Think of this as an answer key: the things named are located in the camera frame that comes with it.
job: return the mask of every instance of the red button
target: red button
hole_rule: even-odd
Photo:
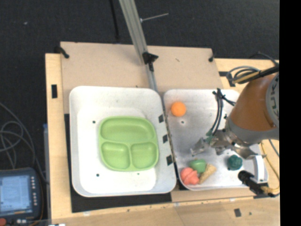
[[[0,226],[4,226],[6,224],[5,218],[0,218]]]

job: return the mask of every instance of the display screen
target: display screen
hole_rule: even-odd
[[[20,212],[32,212],[30,177],[0,177],[0,216]]]

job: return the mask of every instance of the orange ball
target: orange ball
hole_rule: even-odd
[[[186,113],[186,106],[180,101],[174,102],[171,106],[171,113],[178,117],[184,116]]]

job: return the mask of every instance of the green plate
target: green plate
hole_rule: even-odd
[[[104,119],[99,127],[99,147],[102,161],[112,170],[147,170],[159,159],[155,128],[142,117]]]

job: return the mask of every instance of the wooden table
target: wooden table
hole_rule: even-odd
[[[268,60],[215,59],[218,71],[250,65],[259,69],[272,67]],[[230,87],[221,77],[224,89],[241,92],[244,85]],[[171,192],[172,202],[153,205],[119,207],[89,212],[72,213],[67,160],[67,146],[63,110],[62,58],[60,54],[46,54],[47,112],[50,163],[50,199],[52,223],[67,225],[280,225],[280,197],[254,199],[247,188],[208,191]],[[57,86],[57,97],[52,98],[52,86]],[[279,173],[279,158],[264,142],[270,161]],[[279,142],[274,141],[279,150]],[[278,179],[270,166],[269,185],[278,186]]]

